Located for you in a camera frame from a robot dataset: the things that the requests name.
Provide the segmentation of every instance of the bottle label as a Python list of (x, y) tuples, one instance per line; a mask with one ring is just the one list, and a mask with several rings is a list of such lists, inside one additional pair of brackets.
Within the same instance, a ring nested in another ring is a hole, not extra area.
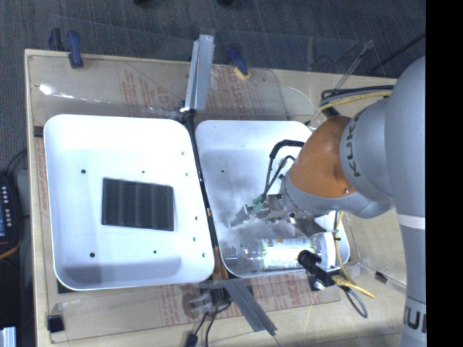
[(307, 238), (261, 239), (264, 271), (302, 268), (297, 256), (304, 250), (313, 251)]

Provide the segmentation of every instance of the gray carpet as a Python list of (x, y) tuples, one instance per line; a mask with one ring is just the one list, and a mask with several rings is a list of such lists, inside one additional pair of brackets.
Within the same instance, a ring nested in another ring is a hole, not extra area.
[[(336, 51), (372, 40), (374, 49), (355, 74), (398, 77), (425, 53), (425, 39), (370, 70), (425, 32), (426, 0), (234, 0), (230, 7), (216, 0), (150, 0), (142, 6), (131, 0), (0, 0), (2, 170), (26, 146), (23, 51), (48, 48), (56, 26), (76, 29), (84, 52), (173, 60), (188, 60), (200, 29), (213, 28), (216, 63), (229, 61), (226, 49), (235, 46), (251, 66), (322, 72), (345, 70)], [(320, 54), (315, 61), (314, 47)], [(21, 168), (27, 168), (23, 155), (10, 176)], [(17, 256), (12, 261), (19, 264)], [(13, 267), (0, 267), (0, 278), (16, 281), (10, 273)], [(2, 304), (0, 312), (17, 321)]]

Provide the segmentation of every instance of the black device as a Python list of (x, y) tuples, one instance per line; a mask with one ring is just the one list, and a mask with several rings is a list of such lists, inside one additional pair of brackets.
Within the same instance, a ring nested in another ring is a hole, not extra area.
[(0, 173), (0, 260), (20, 246), (21, 209), (13, 184)]

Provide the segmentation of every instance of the white plastic tray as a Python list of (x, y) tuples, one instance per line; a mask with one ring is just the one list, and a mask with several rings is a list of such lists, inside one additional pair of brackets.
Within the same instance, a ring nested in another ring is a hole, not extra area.
[[(197, 283), (214, 266), (190, 136), (178, 122), (58, 115), (44, 129), (54, 269), (73, 290)], [(103, 178), (174, 188), (174, 231), (101, 224)]]

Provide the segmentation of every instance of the plastic bottle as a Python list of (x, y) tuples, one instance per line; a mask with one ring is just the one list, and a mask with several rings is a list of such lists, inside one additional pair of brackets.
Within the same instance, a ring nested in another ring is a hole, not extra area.
[(252, 239), (236, 246), (224, 246), (222, 255), (226, 266), (239, 275), (302, 268), (297, 256), (304, 249), (314, 251), (312, 240), (307, 237)]

